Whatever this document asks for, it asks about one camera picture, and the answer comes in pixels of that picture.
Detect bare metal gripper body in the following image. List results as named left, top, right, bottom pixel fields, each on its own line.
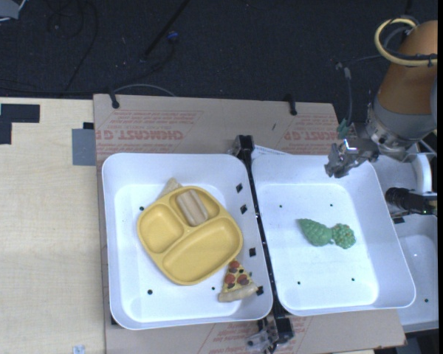
left=340, top=122, right=419, bottom=164

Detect green toy broccoli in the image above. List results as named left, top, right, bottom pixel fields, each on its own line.
left=330, top=223, right=357, bottom=251

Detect green toy grapes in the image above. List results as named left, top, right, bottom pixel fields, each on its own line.
left=297, top=218, right=334, bottom=248

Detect white plastic tray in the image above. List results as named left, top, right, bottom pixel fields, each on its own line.
left=101, top=152, right=275, bottom=331
left=370, top=152, right=439, bottom=333
left=250, top=152, right=417, bottom=317

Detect brown cardboard board red print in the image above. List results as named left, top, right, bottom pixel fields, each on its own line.
left=92, top=93, right=408, bottom=354

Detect tan toy sausage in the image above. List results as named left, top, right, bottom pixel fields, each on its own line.
left=175, top=189, right=209, bottom=228

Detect toy pizza slice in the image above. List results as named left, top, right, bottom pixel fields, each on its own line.
left=217, top=259, right=260, bottom=304

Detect yellow divided plate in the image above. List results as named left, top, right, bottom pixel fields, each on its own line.
left=136, top=185, right=244, bottom=287

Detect tan toy bread slice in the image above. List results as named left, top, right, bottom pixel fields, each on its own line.
left=157, top=177, right=184, bottom=201

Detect black cylinder on white bracket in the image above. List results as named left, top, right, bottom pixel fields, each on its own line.
left=385, top=152, right=439, bottom=216

